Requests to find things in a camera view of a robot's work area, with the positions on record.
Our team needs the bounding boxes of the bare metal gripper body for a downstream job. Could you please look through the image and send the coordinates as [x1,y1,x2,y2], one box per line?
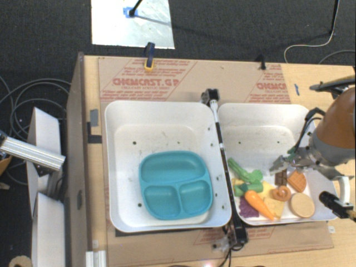
[288,146,319,170]

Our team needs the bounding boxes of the brown toy chocolate bar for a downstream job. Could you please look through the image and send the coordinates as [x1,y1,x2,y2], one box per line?
[274,169,288,186]

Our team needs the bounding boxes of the yellow toy cheese slice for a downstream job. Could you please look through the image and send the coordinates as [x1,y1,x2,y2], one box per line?
[260,180,282,200]

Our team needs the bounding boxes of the orange toy waffle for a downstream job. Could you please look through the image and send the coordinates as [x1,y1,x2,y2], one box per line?
[286,169,308,194]

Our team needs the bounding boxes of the orange toy pretzel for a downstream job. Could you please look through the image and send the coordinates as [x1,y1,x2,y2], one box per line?
[271,185,292,203]

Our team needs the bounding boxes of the green toy vegetable stalk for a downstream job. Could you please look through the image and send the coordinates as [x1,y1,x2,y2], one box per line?
[233,182,264,197]

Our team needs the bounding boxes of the white plastic tray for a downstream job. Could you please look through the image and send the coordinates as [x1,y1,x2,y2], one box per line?
[217,102,339,227]
[104,100,233,234]

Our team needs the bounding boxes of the green toy pea pod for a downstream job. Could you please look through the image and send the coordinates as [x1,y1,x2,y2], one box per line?
[227,157,264,185]

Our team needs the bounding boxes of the yellow toy cheese wedge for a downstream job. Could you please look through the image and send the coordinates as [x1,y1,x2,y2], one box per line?
[263,196,285,220]

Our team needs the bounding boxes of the orange toy carrot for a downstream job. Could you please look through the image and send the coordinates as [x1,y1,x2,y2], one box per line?
[244,189,276,221]

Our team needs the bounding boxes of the tan round toy biscuit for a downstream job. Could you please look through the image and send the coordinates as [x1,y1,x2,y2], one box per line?
[289,192,316,219]

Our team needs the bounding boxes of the purple toy grapes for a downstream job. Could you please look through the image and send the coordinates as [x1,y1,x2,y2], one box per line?
[238,196,260,219]

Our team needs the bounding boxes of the thin black and white rod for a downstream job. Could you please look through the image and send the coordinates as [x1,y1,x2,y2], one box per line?
[210,100,243,229]

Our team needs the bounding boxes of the teal divided plate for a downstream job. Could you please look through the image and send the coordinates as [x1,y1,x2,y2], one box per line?
[138,150,214,221]

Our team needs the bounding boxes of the brown cardboard board red print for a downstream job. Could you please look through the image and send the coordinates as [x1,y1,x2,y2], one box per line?
[97,56,334,257]

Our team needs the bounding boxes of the black cylinder on white bracket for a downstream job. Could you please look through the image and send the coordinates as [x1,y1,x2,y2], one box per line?
[319,176,355,220]

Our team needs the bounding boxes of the black block with thin wires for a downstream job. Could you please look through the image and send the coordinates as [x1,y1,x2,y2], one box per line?
[227,223,249,246]
[201,88,221,104]

